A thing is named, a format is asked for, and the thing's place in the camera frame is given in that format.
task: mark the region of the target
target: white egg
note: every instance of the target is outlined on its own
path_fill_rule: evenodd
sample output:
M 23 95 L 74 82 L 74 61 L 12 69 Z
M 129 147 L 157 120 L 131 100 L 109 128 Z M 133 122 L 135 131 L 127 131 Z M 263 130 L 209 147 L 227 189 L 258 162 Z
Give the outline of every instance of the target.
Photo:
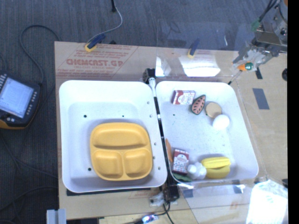
M 229 118 L 225 114 L 218 115 L 213 121 L 213 128 L 216 130 L 225 129 L 229 125 Z

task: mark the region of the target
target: clear plastic bottle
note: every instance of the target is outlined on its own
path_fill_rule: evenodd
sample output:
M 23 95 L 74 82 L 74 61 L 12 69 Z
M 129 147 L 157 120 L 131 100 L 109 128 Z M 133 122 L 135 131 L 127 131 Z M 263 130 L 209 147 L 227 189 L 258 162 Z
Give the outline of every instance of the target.
M 187 176 L 192 180 L 202 180 L 206 177 L 206 168 L 200 162 L 189 164 L 187 170 Z

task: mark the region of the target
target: blue clamp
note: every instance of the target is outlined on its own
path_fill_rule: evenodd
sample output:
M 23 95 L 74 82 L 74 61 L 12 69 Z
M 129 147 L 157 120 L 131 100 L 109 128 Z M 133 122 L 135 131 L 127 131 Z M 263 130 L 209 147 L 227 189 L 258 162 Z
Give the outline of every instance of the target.
M 190 59 L 194 58 L 195 50 L 197 49 L 198 44 L 199 44 L 199 38 L 197 38 L 190 46 L 187 54 Z
M 93 51 L 96 48 L 96 44 L 101 43 L 106 35 L 104 33 L 98 34 L 90 43 L 85 45 L 85 50 L 88 52 Z

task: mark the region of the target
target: yellow plate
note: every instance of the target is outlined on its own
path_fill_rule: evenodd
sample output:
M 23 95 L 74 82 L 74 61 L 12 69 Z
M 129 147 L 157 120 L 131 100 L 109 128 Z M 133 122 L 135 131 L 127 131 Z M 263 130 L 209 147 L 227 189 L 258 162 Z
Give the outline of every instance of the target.
M 124 181 L 146 177 L 153 166 L 147 131 L 134 123 L 105 123 L 90 136 L 94 171 L 105 180 Z

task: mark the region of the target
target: blue rectangle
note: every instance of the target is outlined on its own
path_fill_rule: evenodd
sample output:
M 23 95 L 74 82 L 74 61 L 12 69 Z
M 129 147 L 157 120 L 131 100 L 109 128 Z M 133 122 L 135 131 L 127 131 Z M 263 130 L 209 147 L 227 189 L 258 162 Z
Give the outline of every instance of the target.
M 260 110 L 269 110 L 270 108 L 263 89 L 253 88 L 252 90 L 254 96 L 256 97 L 258 108 Z

